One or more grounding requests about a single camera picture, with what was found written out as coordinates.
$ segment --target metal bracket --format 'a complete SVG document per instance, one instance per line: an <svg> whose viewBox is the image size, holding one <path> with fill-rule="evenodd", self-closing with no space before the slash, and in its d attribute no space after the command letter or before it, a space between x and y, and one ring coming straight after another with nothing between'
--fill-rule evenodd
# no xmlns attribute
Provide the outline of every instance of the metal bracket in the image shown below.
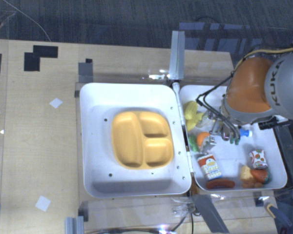
<svg viewBox="0 0 293 234"><path fill-rule="evenodd" d="M65 234L84 234L84 217L67 217L65 219Z"/></svg>
<svg viewBox="0 0 293 234"><path fill-rule="evenodd" d="M256 207L262 207L262 206L264 206L262 192L254 192L253 193L253 196L254 196L254 202L255 202L255 206Z"/></svg>
<svg viewBox="0 0 293 234"><path fill-rule="evenodd" d="M195 208L202 215L212 233L229 233L208 195L195 195L193 196L193 201Z"/></svg>
<svg viewBox="0 0 293 234"><path fill-rule="evenodd" d="M207 151L209 151L210 149L212 149L214 146L216 146L216 141L215 138L212 136L209 136L207 141L203 141L202 147L200 152L202 154L207 154Z"/></svg>
<svg viewBox="0 0 293 234"><path fill-rule="evenodd" d="M185 67L185 32L173 31L171 36L171 52L169 62L169 80L184 78Z"/></svg>
<svg viewBox="0 0 293 234"><path fill-rule="evenodd" d="M190 169L190 173L193 173L193 165L192 165L192 160L191 160L191 153L187 152L187 158L188 158L188 164L189 164L189 169Z"/></svg>
<svg viewBox="0 0 293 234"><path fill-rule="evenodd" d="M278 141L283 161L286 164L288 175L287 186L291 187L293 186L293 139L291 132L287 126L276 126L273 130Z"/></svg>

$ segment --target wooden table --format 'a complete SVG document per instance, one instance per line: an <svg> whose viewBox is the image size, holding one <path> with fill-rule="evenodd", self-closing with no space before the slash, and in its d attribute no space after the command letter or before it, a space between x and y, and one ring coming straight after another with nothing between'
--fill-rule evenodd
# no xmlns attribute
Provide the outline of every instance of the wooden table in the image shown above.
<svg viewBox="0 0 293 234"><path fill-rule="evenodd" d="M41 58L40 72L25 72L24 53L32 53L33 45L58 46L58 58ZM78 63L93 59L94 75L147 78L168 70L170 50L0 40L0 53L0 108L5 109L5 117L0 115L0 130L5 125L0 139L0 234L63 234L65 218L76 217L79 207ZM227 53L186 51L185 77L217 80L231 70ZM55 98L63 102L58 108L49 104ZM46 212L35 207L41 195L51 200ZM234 199L215 205L232 233L276 233L273 219L251 197L228 196ZM195 233L209 233L201 217L194 220ZM178 233L190 230L185 223Z"/></svg>

